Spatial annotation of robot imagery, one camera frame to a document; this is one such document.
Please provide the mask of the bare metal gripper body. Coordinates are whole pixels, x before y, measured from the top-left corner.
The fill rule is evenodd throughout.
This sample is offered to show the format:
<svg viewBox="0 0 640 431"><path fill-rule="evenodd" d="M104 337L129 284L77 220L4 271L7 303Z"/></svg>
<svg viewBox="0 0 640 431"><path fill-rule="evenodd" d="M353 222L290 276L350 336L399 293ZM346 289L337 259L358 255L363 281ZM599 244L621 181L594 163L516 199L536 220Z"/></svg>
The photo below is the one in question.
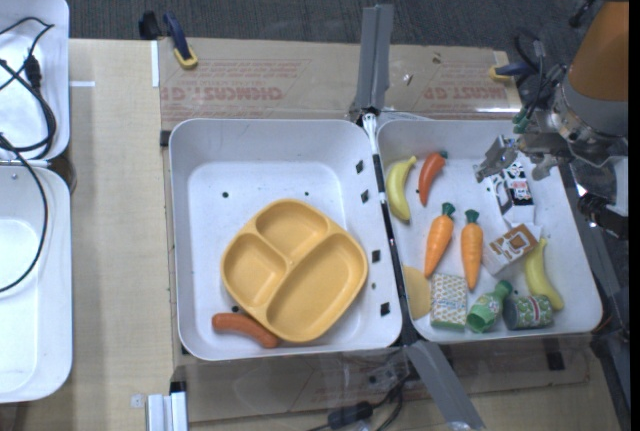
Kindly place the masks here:
<svg viewBox="0 0 640 431"><path fill-rule="evenodd" d="M549 153L558 165L582 161L596 168L626 153L621 137L601 134L570 110L555 112L523 107L517 114L518 148L531 161L533 153Z"/></svg>

